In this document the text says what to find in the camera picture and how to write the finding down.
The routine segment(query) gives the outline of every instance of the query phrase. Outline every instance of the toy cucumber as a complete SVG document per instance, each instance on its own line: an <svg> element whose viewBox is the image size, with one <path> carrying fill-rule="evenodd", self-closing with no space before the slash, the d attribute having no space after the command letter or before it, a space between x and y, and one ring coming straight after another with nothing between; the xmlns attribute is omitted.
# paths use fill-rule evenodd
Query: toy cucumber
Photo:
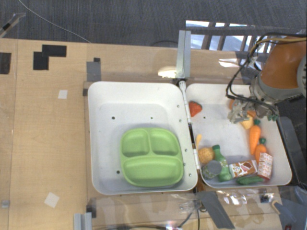
<svg viewBox="0 0 307 230"><path fill-rule="evenodd" d="M237 183L241 184L241 185L249 185L252 183L257 183L257 182L263 182L264 179L259 177L259 176L252 176L252 177L239 177L237 179Z"/></svg>

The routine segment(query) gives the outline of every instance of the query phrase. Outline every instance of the toy bottle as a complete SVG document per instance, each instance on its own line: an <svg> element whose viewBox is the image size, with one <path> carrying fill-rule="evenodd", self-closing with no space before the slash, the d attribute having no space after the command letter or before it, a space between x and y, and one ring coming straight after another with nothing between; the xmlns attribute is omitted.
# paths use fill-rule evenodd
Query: toy bottle
<svg viewBox="0 0 307 230"><path fill-rule="evenodd" d="M215 145L212 147L214 153L215 153L215 160L219 161L221 163L222 166L222 171L219 174L219 181L220 182L226 182L232 179L232 176L229 172L229 168L228 168L228 163L225 159L225 157L221 154L220 152L220 146L219 145Z"/></svg>

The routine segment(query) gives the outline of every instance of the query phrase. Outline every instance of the wooden table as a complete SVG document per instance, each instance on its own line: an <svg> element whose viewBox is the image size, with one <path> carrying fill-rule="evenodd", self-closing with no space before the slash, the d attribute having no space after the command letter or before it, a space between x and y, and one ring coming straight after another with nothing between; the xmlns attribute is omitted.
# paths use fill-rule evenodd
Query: wooden table
<svg viewBox="0 0 307 230"><path fill-rule="evenodd" d="M50 57L48 71L33 70L33 52L42 51L43 44L65 45L67 56ZM104 217L93 219L95 226L112 219L142 222L142 214L147 224L158 224L159 215L185 218L178 211L181 201L172 194L122 198L98 194L87 176L85 149L86 62L101 58L104 81L170 82L157 72L176 65L176 49L0 39L0 52L12 53L10 74L0 75L0 200L10 200L9 208L0 208L1 230L73 229L73 215L86 211L89 196L97 197L104 208ZM194 81L227 83L236 68L224 68L219 60L234 58L233 52L192 50L191 75ZM58 98L60 90L68 91L66 99ZM278 198L277 188L269 190ZM44 203L50 192L59 197L55 208ZM236 206L222 199L237 229L280 229L269 204L250 199L249 204ZM184 229L196 226L194 216ZM201 226L216 229L208 213L201 214Z"/></svg>

